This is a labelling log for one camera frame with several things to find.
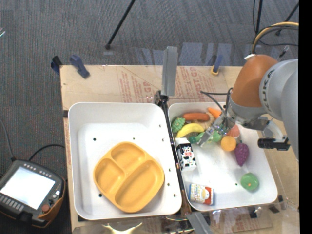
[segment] screen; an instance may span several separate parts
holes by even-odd
[[[19,167],[0,192],[38,209],[54,184],[55,181],[47,177]]]

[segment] yellow divided plate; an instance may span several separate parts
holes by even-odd
[[[93,171],[98,189],[127,213],[144,208],[157,194],[164,178],[159,163],[131,142],[121,142],[110,149]]]

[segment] gray carpet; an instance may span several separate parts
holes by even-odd
[[[179,65],[241,66],[255,37],[259,0],[136,0],[119,32],[105,44],[131,0],[0,0],[0,118],[16,158],[28,159],[47,144],[64,145],[58,56],[72,54],[85,64],[162,65],[167,46],[178,49]],[[299,0],[263,0],[259,28],[284,21]],[[299,8],[289,21],[299,22]],[[263,37],[257,53],[298,58],[298,31]],[[0,173],[11,156],[0,127]],[[34,162],[67,177],[64,149],[49,147]],[[68,199],[52,224],[29,227],[0,214],[0,234],[71,233]]]

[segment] plastic orange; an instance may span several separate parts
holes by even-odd
[[[234,137],[226,135],[222,138],[220,144],[221,144],[221,148],[224,151],[230,152],[230,151],[233,151],[235,149],[236,140]]]

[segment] tripod leg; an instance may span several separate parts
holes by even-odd
[[[114,40],[114,38],[115,38],[115,36],[116,36],[116,34],[117,34],[119,28],[121,27],[123,21],[126,19],[128,13],[129,13],[129,11],[131,10],[132,5],[135,3],[135,1],[136,1],[136,0],[131,0],[129,6],[128,6],[128,8],[127,8],[127,10],[126,10],[125,13],[123,14],[123,16],[122,16],[122,18],[121,18],[119,24],[117,25],[115,31],[113,32],[111,38],[109,39],[108,43],[105,45],[105,48],[106,48],[106,49],[110,49],[110,48],[111,48],[111,43],[112,43],[112,41]]]
[[[262,10],[262,2],[263,2],[263,0],[260,0],[260,2],[259,2],[257,27],[256,27],[256,30],[255,30],[255,33],[256,33],[256,34],[258,34],[258,32],[259,32],[260,18],[261,18],[261,10]]]
[[[285,21],[289,21],[289,19],[292,17],[292,15],[294,14],[294,12],[296,11],[296,9],[299,7],[299,2],[296,4],[296,6],[294,7],[294,9],[291,11],[291,13],[289,14],[289,16],[286,18],[286,20]],[[277,36],[279,36],[279,34],[281,33],[281,29],[280,30],[278,30],[275,34],[277,35]]]

